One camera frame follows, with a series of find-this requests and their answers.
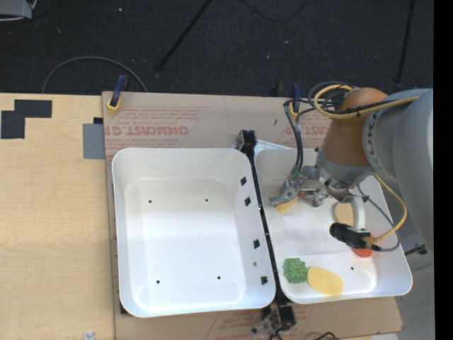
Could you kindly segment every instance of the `yellow clamp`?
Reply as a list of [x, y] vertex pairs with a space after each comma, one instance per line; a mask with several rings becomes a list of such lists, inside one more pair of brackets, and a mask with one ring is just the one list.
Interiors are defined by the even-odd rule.
[[291, 115], [291, 117], [293, 118], [296, 118], [297, 115], [299, 115], [299, 113], [301, 112], [300, 109], [301, 107], [299, 107], [299, 112], [294, 112], [294, 107], [292, 105], [292, 102], [289, 102], [288, 104], [288, 109], [289, 109], [289, 114]]
[[118, 102], [116, 103], [116, 106], [112, 106], [111, 103], [112, 103], [112, 98], [113, 98], [113, 95], [108, 99], [107, 101], [107, 108], [110, 110], [110, 111], [117, 111], [118, 108], [120, 107], [121, 105], [121, 99], [122, 97], [118, 97]]

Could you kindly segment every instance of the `white bin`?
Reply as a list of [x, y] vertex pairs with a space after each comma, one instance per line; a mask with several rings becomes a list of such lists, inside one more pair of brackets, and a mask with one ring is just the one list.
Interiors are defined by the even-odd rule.
[[[304, 150], [304, 165], [314, 165], [316, 153]], [[280, 285], [285, 295], [294, 302], [311, 304], [405, 295], [412, 287], [412, 275], [401, 246], [390, 252], [374, 252], [369, 258], [358, 256], [352, 248], [333, 238], [329, 233], [334, 223], [333, 206], [337, 201], [327, 198], [317, 208], [310, 200], [299, 199], [280, 214], [269, 201], [296, 162], [295, 149], [266, 149], [256, 157], [265, 216], [273, 245]], [[389, 215], [378, 181], [370, 176], [361, 184], [362, 190]], [[365, 203], [366, 228], [376, 236], [391, 229], [388, 220], [370, 202]], [[395, 245], [395, 233], [379, 242], [382, 248]], [[343, 279], [343, 290], [338, 295], [323, 295], [307, 283], [291, 284], [283, 276], [286, 258], [300, 258], [307, 267], [316, 266], [338, 274]]]
[[136, 317], [262, 308], [275, 282], [235, 149], [129, 148], [112, 163], [120, 300]]

